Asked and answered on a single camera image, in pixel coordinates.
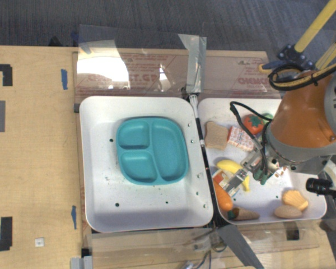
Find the wooden surface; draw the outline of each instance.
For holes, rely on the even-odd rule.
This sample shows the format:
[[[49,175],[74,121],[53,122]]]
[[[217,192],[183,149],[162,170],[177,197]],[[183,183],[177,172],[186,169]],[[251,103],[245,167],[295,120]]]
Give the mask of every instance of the wooden surface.
[[[0,252],[0,268],[69,268],[70,258],[81,255],[77,114],[72,108],[72,56],[76,51],[0,46],[0,63],[13,67],[12,87],[2,86],[0,73],[0,100],[6,101],[6,129],[0,133],[0,218],[13,217],[13,245],[9,251]],[[61,69],[68,72],[67,90],[63,89]],[[76,206],[77,229],[72,206]],[[282,249],[270,252],[264,251],[266,243],[251,236],[261,228],[242,231],[266,268],[336,268],[326,233],[317,221],[308,227],[313,238],[305,236],[310,242],[299,243],[300,247],[272,243],[270,248]],[[35,247],[35,238],[40,237],[45,238],[45,246]],[[182,265],[177,262],[136,268],[178,269]],[[241,266],[230,250],[213,255],[212,268]]]

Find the black corner marker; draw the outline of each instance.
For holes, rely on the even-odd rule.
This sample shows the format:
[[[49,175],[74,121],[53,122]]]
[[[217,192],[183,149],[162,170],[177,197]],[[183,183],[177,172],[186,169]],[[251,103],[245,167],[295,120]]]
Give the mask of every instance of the black corner marker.
[[[2,85],[4,87],[11,87],[12,67],[9,64],[0,64],[0,72],[2,72]]]
[[[12,217],[2,217],[0,224],[0,251],[10,250],[12,246]]]

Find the teal plate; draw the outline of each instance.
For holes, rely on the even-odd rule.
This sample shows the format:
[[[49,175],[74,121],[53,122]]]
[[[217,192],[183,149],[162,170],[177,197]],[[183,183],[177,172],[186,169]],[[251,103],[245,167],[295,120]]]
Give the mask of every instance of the teal plate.
[[[183,133],[170,119],[147,117],[123,122],[117,130],[116,147],[121,172],[132,183],[170,184],[188,171]]]

